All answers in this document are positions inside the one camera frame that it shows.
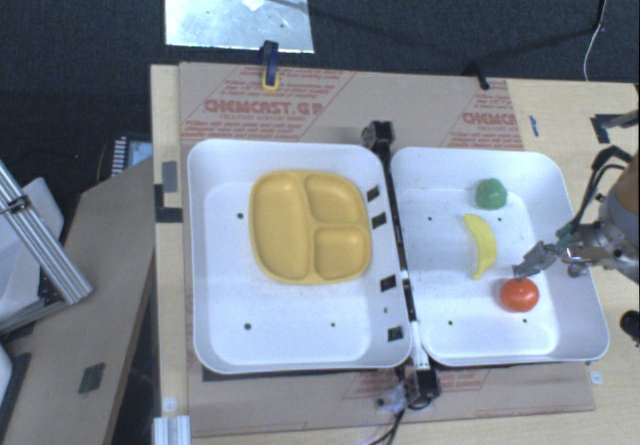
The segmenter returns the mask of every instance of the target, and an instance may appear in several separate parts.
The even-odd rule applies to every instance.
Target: wooden table
[[[160,186],[163,165],[177,161],[179,169],[181,162],[179,69],[176,66],[154,66],[151,75],[154,183]],[[449,79],[445,85],[456,85],[461,80],[456,77]],[[507,80],[506,84],[524,148],[544,153],[560,166],[572,206],[577,208],[593,157],[606,146],[598,143],[590,118],[595,114],[619,114],[633,110],[638,105],[635,88],[621,84],[532,80]],[[428,97],[425,95],[425,112],[441,112],[442,109],[429,104]],[[365,112],[364,105],[354,104],[357,112]],[[614,129],[609,131],[609,135],[612,143],[627,151],[633,152],[638,148],[637,129]],[[607,179],[605,186],[613,180]],[[164,207],[180,208],[183,189],[178,184],[175,190],[164,193]],[[595,211],[596,205],[592,205],[585,220],[593,219]],[[168,418],[188,414],[181,228],[180,223],[171,222],[156,226],[160,390],[162,415]],[[601,374],[603,381],[593,386],[595,412],[412,423],[400,427],[395,443],[637,443],[640,436],[640,422],[636,417],[640,407],[639,350],[620,330],[619,319],[627,310],[637,309],[638,287],[616,272],[594,269],[593,275],[611,333],[609,351],[589,367],[590,371]],[[350,445],[368,443],[382,432],[383,428],[359,427],[198,438],[193,443]]]

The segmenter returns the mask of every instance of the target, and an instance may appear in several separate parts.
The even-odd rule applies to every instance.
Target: yellow divided plate
[[[251,189],[253,254],[271,278],[295,284],[360,276],[371,261],[367,209],[357,187],[333,173],[274,171]]]

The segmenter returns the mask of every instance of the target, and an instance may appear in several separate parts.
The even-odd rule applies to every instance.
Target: red tomato
[[[500,299],[509,310],[528,312],[538,303],[540,292],[529,278],[509,278],[500,289]]]

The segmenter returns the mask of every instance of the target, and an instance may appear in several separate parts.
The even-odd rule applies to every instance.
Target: white cable
[[[602,14],[600,15],[600,22],[596,27],[596,30],[593,31],[593,35],[591,36],[591,41],[589,42],[589,48],[587,49],[587,53],[584,56],[584,61],[582,63],[582,73],[584,73],[584,80],[589,81],[589,76],[587,75],[587,60],[589,59],[589,54],[591,54],[591,48],[593,47],[598,34],[600,34],[600,29],[602,29],[602,20],[604,19],[604,11],[607,8],[607,0],[604,0],[602,3]]]

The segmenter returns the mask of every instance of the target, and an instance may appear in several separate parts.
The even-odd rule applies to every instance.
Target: toy banana
[[[465,214],[464,222],[471,230],[476,244],[478,245],[478,267],[473,273],[473,279],[479,280],[482,273],[489,269],[496,262],[498,248],[496,238],[487,222],[475,214]]]

